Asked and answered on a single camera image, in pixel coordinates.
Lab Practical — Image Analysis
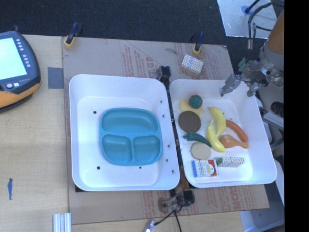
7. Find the black cylinder on white bracket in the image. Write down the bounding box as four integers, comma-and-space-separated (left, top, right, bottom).
269, 101, 285, 118

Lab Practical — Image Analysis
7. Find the white red blue carton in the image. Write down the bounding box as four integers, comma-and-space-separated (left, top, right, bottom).
191, 159, 219, 178

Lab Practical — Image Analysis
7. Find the green pepper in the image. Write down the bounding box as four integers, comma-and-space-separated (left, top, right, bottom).
183, 131, 212, 148

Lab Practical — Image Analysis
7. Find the orange chicken drumstick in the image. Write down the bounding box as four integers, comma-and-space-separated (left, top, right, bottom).
219, 134, 249, 149

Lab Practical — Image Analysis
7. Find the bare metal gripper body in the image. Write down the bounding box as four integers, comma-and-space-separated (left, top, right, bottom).
238, 58, 285, 89

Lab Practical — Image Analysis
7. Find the tan round biscuit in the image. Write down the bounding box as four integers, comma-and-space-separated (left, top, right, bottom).
190, 142, 212, 161

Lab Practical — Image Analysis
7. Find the green broccoli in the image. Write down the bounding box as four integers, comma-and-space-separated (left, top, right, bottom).
188, 95, 203, 110

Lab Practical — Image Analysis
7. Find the dark brown round biscuit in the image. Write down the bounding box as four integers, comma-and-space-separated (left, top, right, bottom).
178, 111, 202, 133

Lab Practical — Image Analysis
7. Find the white plastic tray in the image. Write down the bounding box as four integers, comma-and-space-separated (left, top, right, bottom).
169, 79, 278, 189
69, 74, 181, 191

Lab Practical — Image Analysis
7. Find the yellow banana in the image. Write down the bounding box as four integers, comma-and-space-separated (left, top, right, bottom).
209, 106, 227, 138
205, 119, 226, 153

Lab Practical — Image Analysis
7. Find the brown cardboard board red print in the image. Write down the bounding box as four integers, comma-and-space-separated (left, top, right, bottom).
62, 36, 270, 225

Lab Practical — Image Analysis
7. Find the orange sausage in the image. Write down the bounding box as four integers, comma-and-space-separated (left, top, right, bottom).
225, 119, 249, 143

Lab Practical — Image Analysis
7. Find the yellow flat slice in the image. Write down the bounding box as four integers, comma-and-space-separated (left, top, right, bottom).
179, 99, 204, 117

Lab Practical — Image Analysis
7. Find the thin black and white rod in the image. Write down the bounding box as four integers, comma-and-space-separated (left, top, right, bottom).
164, 77, 185, 191

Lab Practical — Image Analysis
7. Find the black block with thin wires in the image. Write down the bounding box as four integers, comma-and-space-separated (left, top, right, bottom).
158, 66, 172, 82
182, 189, 196, 206

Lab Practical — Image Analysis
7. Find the white carton blue yellow print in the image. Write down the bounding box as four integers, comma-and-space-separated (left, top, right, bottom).
215, 156, 245, 168
181, 54, 204, 75

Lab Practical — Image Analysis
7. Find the blue divided plate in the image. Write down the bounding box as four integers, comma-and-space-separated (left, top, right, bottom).
99, 107, 163, 167

